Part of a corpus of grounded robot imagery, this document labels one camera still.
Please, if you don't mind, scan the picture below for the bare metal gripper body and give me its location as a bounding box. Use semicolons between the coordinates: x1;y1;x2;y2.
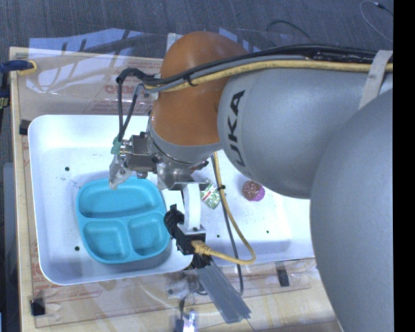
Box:
118;132;209;191

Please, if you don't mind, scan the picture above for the green and red packet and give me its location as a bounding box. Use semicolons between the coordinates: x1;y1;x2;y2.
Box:
199;179;223;210

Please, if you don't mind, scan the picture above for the brown cardboard board red print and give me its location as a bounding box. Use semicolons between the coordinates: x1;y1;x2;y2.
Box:
15;52;337;330

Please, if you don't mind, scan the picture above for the blue divided plate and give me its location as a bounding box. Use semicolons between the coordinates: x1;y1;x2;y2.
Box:
75;176;172;265

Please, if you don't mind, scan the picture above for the pink doughnut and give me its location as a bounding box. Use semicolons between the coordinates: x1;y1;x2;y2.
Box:
241;180;266;202

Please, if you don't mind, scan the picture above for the white plastic tray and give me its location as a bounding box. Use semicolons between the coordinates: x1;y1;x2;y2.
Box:
27;114;195;286
189;149;316;266

